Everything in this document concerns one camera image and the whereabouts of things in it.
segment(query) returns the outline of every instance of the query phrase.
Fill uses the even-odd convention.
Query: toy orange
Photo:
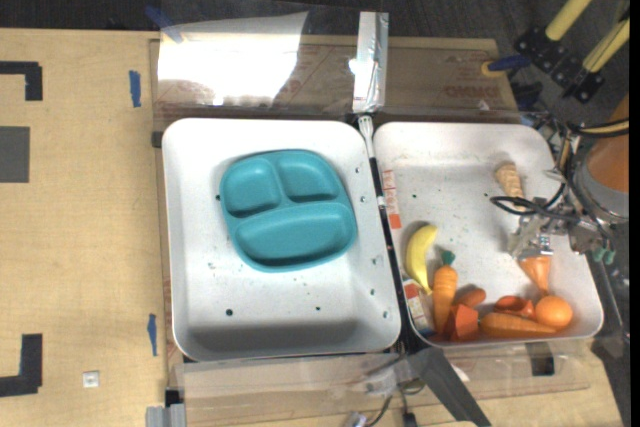
[[[573,309],[562,297],[547,295],[536,304],[536,318],[540,324],[562,329],[571,322]]]

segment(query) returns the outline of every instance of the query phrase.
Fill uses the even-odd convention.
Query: wooden board
[[[39,392],[0,398],[0,425],[144,425],[164,400],[155,36],[0,30],[0,60],[38,61],[44,75],[41,102],[25,102],[23,77],[0,75],[0,125],[31,127],[30,182],[0,183],[0,375],[18,373],[22,334],[42,333],[44,353]],[[92,370],[100,386],[83,388]]]
[[[160,80],[154,85],[156,128],[164,129],[182,117],[286,117],[316,116],[323,119],[344,120],[353,103],[354,75],[349,61],[356,56],[355,36],[303,36],[298,51],[298,60],[289,79],[277,95],[272,98],[270,108],[219,105],[221,91],[230,89],[228,84],[215,82],[205,84],[187,80],[190,67],[182,67],[181,54],[172,55],[176,47],[172,39],[163,34],[159,53],[163,68],[172,69],[172,77],[185,74],[183,80],[172,78]],[[499,57],[496,42],[491,39],[459,38],[390,38],[386,70],[386,98],[384,111],[389,115],[426,115],[440,118],[455,114],[460,120],[475,120],[482,116],[493,121],[502,121],[505,114],[517,114],[517,105],[506,73],[486,76],[481,71],[482,63]],[[212,77],[216,73],[216,61],[202,61],[201,77]],[[251,60],[247,57],[247,68]],[[261,70],[264,76],[269,70]],[[238,75],[238,86],[243,79],[253,94],[255,81]],[[264,99],[258,103],[266,104]],[[388,119],[383,114],[379,119]]]

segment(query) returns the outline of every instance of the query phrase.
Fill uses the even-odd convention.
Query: white sink basin
[[[364,141],[331,121],[184,119],[164,134],[173,331],[197,361],[375,352],[400,333],[393,276]],[[263,272],[236,253],[223,218],[225,170],[252,154],[301,149],[336,170],[358,235],[340,257]]]

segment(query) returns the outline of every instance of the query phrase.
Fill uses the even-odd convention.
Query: silver duct tape
[[[358,27],[353,112],[375,112],[384,106],[389,14],[362,12]]]

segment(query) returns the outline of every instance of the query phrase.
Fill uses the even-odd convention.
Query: white tray
[[[358,236],[335,260],[261,272],[237,255],[215,197],[236,160],[302,149],[329,161],[354,209]],[[344,123],[184,119],[162,140],[173,332],[198,361],[377,352],[401,321],[364,141]]]
[[[504,195],[494,170],[506,159],[516,163],[526,197],[553,196],[559,183],[545,174],[553,160],[538,132],[521,125],[388,123],[376,131],[374,144],[380,172],[392,171],[395,177],[402,227],[392,230],[392,236],[401,266],[409,237],[429,222],[439,229],[436,247],[457,256],[459,288],[476,285],[486,290],[481,315],[505,295],[537,299],[535,287],[506,251],[507,236],[516,230],[518,218],[488,198]],[[550,289],[574,309],[572,323],[554,338],[591,337],[602,326],[603,312],[589,265],[585,256],[571,250],[566,236],[553,236],[552,247]],[[435,248],[427,258],[431,280],[440,265]],[[479,340],[465,345],[513,342]]]

